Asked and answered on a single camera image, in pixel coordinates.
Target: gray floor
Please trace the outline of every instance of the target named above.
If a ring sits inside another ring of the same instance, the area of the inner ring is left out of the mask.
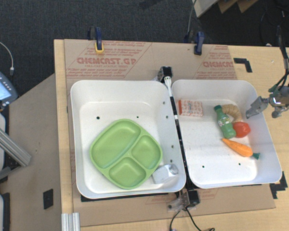
[[[99,26],[105,40],[183,42],[192,0],[0,0],[0,41],[12,52],[14,86],[23,95],[54,72],[53,40],[86,39]],[[289,0],[260,0],[241,13],[234,5],[221,14],[214,5],[191,29],[207,44],[276,44],[282,25],[289,46]],[[0,71],[11,60],[0,45]]]

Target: toy bottle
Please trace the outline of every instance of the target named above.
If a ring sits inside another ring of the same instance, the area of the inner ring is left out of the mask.
[[[222,111],[220,105],[215,106],[214,110],[217,113],[217,123],[223,132],[223,136],[226,139],[235,137],[236,131],[233,129],[229,116]]]

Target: toy tomato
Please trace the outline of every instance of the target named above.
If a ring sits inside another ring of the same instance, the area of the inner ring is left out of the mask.
[[[233,129],[236,131],[237,138],[243,138],[250,132],[250,127],[246,122],[238,121],[233,124]]]

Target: orange carrot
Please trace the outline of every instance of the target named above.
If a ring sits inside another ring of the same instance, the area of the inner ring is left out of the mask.
[[[239,153],[241,156],[253,156],[256,159],[259,158],[259,153],[253,153],[252,149],[244,144],[241,144],[239,142],[236,141],[231,141],[229,139],[225,139],[222,138],[222,141],[229,146],[229,148],[231,148],[232,150],[234,150],[235,152]]]

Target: bottle cap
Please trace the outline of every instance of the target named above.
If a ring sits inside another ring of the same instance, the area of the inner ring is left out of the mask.
[[[214,107],[214,110],[217,111],[217,110],[219,110],[219,109],[221,109],[221,108],[222,108],[222,107],[221,107],[220,105],[217,105],[217,106]]]

